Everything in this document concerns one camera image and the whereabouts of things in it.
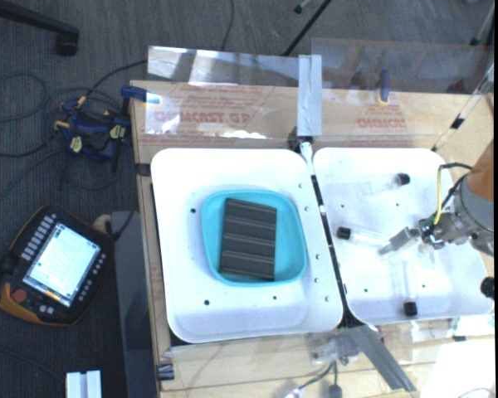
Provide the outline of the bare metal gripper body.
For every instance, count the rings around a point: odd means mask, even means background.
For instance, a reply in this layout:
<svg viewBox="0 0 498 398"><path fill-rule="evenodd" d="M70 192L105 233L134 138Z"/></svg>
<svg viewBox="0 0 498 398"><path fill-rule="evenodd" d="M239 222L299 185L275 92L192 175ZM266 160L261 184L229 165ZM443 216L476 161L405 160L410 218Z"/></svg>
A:
<svg viewBox="0 0 498 398"><path fill-rule="evenodd" d="M467 242L467 234L457 229L452 213L443 212L437 223L434 223L435 220L436 216L432 215L418 222L424 245L440 250L447 245L463 245Z"/></svg>

